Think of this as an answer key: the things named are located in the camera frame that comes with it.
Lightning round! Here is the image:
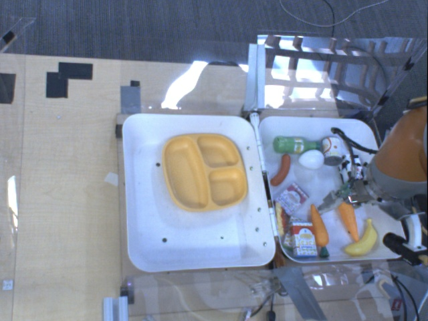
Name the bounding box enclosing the orange carrot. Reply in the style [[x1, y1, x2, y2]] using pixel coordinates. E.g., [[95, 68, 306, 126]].
[[310, 203, 330, 259], [338, 201, 360, 243]]

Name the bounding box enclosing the yellow and red pizza slice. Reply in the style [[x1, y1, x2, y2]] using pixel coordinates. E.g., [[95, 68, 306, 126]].
[[274, 201, 290, 237]]

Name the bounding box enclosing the red and white packet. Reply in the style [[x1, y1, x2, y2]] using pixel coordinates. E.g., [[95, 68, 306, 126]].
[[274, 183, 310, 215]]

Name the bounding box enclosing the black and white carton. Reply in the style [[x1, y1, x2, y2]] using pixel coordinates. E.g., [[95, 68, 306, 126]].
[[338, 153, 365, 184]]

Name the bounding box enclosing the red sausage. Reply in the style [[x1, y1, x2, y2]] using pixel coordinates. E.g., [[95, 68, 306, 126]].
[[270, 153, 292, 187]]

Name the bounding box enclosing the yellow divided plate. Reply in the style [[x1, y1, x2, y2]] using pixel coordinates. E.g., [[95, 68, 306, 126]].
[[162, 132, 249, 213]]

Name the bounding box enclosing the black cylinder on white bracket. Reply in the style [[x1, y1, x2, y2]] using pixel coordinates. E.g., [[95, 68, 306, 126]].
[[382, 212, 428, 267]]

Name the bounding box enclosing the green bottle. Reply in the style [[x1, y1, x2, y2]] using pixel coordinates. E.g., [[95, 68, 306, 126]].
[[273, 135, 322, 155]]

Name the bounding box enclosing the white egg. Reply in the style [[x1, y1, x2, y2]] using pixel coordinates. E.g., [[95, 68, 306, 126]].
[[298, 149, 326, 171]]

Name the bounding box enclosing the red and yellow carton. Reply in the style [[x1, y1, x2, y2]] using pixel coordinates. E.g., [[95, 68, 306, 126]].
[[288, 217, 319, 258]]

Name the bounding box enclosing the yellow banana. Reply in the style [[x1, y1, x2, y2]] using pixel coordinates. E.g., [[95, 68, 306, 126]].
[[344, 218, 379, 257]]

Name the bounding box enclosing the white plastic tray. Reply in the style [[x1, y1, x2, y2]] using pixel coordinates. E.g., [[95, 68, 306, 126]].
[[122, 113, 277, 274], [258, 116, 407, 264]]

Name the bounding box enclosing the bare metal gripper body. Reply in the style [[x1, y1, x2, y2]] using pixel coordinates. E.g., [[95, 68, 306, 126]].
[[340, 179, 379, 207]]

